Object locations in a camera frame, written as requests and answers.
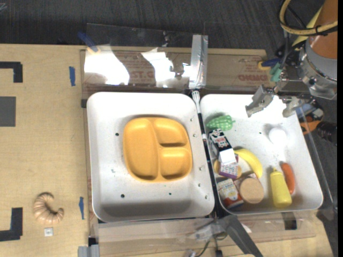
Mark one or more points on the orange and white carton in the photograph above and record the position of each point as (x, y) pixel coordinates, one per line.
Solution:
(230, 194)

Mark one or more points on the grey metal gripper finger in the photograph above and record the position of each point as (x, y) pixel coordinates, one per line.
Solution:
(258, 103)
(291, 108)

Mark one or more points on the tan round biscuit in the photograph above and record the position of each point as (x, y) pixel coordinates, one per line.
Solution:
(251, 190)

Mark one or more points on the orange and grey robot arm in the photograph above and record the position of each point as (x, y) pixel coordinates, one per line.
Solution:
(329, 23)

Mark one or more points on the green grapes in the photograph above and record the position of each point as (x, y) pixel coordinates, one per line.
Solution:
(220, 122)

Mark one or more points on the black cylinder on white bracket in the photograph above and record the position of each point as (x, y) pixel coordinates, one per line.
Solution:
(327, 132)

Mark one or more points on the cow print milk carton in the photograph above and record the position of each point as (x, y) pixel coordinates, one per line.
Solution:
(220, 142)

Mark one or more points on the yellow round biscuit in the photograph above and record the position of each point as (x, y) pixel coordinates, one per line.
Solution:
(216, 166)

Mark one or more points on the yellow banana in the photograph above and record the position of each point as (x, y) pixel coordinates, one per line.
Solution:
(254, 160)

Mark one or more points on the orange sausage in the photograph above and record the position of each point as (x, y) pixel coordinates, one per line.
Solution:
(289, 177)

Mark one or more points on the purple and white carton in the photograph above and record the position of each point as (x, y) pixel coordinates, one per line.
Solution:
(229, 169)

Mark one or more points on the beige croissant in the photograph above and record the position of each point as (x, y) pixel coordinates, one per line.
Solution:
(44, 210)

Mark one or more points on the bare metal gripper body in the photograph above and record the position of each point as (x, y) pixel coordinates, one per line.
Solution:
(293, 88)

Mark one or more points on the white plastic tray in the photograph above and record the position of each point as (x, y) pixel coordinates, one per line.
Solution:
(302, 157)
(107, 157)

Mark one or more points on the yellow mustard bottle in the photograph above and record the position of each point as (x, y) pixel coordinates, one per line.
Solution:
(280, 190)

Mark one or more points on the yellow divided plate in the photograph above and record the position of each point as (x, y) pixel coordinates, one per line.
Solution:
(142, 149)

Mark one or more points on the white ball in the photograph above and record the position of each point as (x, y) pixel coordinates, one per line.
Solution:
(277, 136)

